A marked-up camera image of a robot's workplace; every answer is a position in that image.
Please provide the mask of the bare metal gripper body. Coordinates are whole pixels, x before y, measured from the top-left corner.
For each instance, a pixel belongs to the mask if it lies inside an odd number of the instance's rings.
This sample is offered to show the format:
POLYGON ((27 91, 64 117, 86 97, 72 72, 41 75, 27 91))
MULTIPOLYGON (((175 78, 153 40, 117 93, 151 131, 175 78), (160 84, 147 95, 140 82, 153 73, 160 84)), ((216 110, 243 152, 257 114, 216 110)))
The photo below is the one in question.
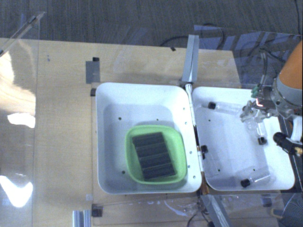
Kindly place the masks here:
POLYGON ((256 107, 271 116, 292 120, 294 104, 286 100, 275 87, 264 86, 256 96, 256 107))

